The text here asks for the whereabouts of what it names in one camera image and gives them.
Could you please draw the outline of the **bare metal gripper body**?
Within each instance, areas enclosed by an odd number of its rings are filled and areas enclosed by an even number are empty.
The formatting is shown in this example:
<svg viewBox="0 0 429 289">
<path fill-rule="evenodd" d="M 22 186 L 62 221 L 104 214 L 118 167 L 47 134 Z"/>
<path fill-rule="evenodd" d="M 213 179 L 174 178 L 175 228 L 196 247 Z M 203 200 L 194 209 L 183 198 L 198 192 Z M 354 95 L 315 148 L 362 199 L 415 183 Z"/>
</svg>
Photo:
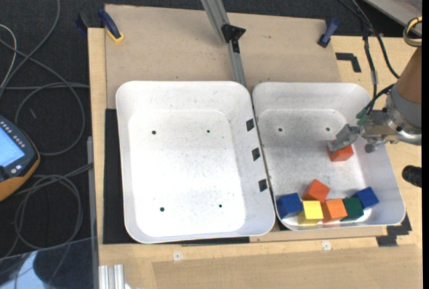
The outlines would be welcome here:
<svg viewBox="0 0 429 289">
<path fill-rule="evenodd" d="M 422 145 L 422 106 L 416 103 L 386 103 L 382 110 L 373 110 L 361 130 L 367 140 L 365 151 L 374 152 L 385 143 Z"/>
</svg>

